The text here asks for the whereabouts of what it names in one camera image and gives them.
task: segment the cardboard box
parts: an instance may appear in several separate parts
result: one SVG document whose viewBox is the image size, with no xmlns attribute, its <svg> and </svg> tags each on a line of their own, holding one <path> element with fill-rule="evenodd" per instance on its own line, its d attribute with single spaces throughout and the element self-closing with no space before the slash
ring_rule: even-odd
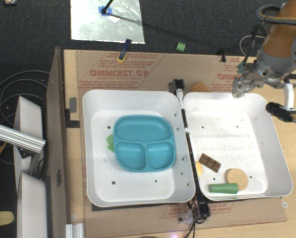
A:
<svg viewBox="0 0 296 238">
<path fill-rule="evenodd" d="M 239 57 L 227 57 L 223 63 L 219 56 L 128 53 L 128 60 L 118 64 L 116 57 L 117 52 L 64 51 L 65 108 L 71 111 L 70 120 L 80 120 L 78 103 L 90 89 L 167 90 L 169 82 L 182 78 L 186 91 L 202 81 L 211 91 L 229 92 L 241 61 Z M 73 224 L 85 223 L 86 237 L 142 236 L 189 229 L 178 221 L 189 210 L 185 203 L 94 211 L 85 191 L 85 172 L 81 172 L 85 171 L 83 131 L 69 127 L 66 133 L 68 218 Z M 197 229 L 286 220 L 279 198 L 212 203 L 210 208 L 211 217 Z"/>
</svg>

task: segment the black clip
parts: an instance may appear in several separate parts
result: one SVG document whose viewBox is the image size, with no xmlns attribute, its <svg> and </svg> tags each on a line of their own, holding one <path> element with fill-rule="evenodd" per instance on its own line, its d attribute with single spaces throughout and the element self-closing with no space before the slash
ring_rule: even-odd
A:
<svg viewBox="0 0 296 238">
<path fill-rule="evenodd" d="M 66 128 L 80 128 L 80 122 L 78 120 L 71 120 L 70 119 L 69 109 L 65 109 L 64 114 L 65 114 L 65 127 Z"/>
<path fill-rule="evenodd" d="M 173 79 L 172 82 L 169 83 L 168 89 L 170 93 L 175 94 L 177 89 L 184 90 L 184 81 L 183 79 Z"/>
<path fill-rule="evenodd" d="M 289 76 L 286 76 L 285 79 L 283 80 L 283 82 L 289 84 L 290 79 L 296 80 L 296 74 L 290 74 Z"/>
<path fill-rule="evenodd" d="M 223 48 L 220 48 L 220 49 L 217 51 L 216 54 L 219 55 L 219 56 L 222 56 L 222 59 L 221 59 L 222 62 L 226 62 L 226 61 L 227 61 L 227 60 L 226 60 L 226 56 L 225 56 L 225 51 L 224 51 Z"/>
<path fill-rule="evenodd" d="M 17 146 L 17 148 L 19 150 L 19 153 L 20 153 L 22 159 L 31 157 L 31 156 L 36 154 L 35 152 L 32 152 L 30 150 L 24 149 L 24 148 L 19 147 L 19 146 Z"/>
</svg>

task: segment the metal bracket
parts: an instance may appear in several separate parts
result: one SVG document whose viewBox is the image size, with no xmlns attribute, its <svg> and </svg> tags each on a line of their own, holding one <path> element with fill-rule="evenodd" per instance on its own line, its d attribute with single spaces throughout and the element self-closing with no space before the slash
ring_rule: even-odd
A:
<svg viewBox="0 0 296 238">
<path fill-rule="evenodd" d="M 16 145 L 22 158 L 40 154 L 45 145 L 45 140 L 29 136 L 15 129 L 0 125 L 0 140 Z"/>
<path fill-rule="evenodd" d="M 65 109 L 64 114 L 65 114 L 65 127 L 66 128 L 80 128 L 80 121 L 70 119 L 70 110 L 69 109 Z"/>
<path fill-rule="evenodd" d="M 28 158 L 28 157 L 33 156 L 33 155 L 36 154 L 35 152 L 32 152 L 30 150 L 24 149 L 24 148 L 19 147 L 19 146 L 17 146 L 17 148 L 19 150 L 19 153 L 20 153 L 22 159 Z"/>
</svg>

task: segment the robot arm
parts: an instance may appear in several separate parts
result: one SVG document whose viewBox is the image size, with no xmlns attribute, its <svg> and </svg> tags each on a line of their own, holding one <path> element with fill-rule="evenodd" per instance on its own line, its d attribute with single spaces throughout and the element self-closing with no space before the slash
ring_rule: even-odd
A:
<svg viewBox="0 0 296 238">
<path fill-rule="evenodd" d="M 270 9 L 279 12 L 276 16 L 265 15 L 264 12 Z M 238 66 L 241 76 L 235 77 L 232 94 L 238 98 L 255 87 L 268 84 L 284 90 L 286 100 L 280 108 L 292 112 L 293 88 L 296 85 L 291 85 L 286 77 L 296 70 L 296 0 L 288 1 L 280 9 L 275 6 L 264 6 L 257 11 L 257 16 L 264 22 L 272 23 L 272 26 L 254 63 L 246 63 L 245 57 Z"/>
</svg>

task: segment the blue divided plate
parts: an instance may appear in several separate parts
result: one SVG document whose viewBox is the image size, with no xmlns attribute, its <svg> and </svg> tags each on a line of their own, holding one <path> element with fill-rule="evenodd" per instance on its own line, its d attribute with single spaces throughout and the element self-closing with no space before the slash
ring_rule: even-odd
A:
<svg viewBox="0 0 296 238">
<path fill-rule="evenodd" d="M 162 171 L 176 159 L 171 125 L 161 117 L 121 117 L 115 123 L 113 135 L 116 159 L 128 171 Z"/>
</svg>

